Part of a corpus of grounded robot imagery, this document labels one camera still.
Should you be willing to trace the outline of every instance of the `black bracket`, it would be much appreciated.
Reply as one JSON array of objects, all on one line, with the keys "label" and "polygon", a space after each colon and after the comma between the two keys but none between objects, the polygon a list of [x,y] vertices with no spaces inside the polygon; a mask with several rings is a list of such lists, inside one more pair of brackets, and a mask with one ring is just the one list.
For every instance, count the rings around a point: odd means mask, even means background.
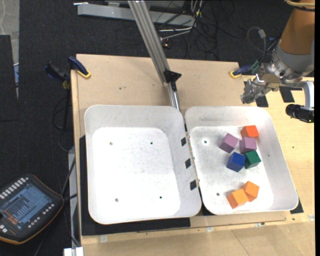
[{"label": "black bracket", "polygon": [[177,91],[176,81],[181,77],[180,73],[176,73],[170,70],[166,70],[163,72],[166,82],[171,83],[172,91]]}]

